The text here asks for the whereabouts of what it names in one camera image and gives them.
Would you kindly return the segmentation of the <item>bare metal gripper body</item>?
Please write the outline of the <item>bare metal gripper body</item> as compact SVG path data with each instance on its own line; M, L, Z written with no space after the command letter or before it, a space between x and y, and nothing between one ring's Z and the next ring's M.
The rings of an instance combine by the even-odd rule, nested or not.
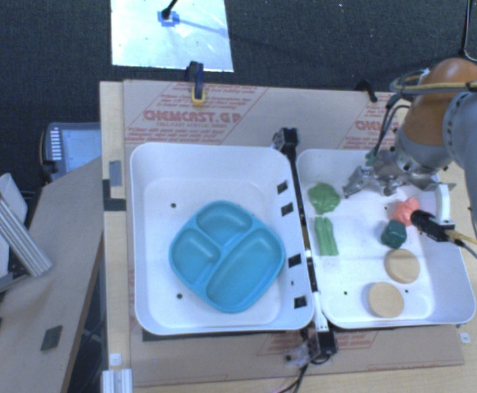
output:
M374 171L374 176L384 182L400 181L402 183L430 183L437 169L422 165L411 155L399 149L370 151L367 166Z

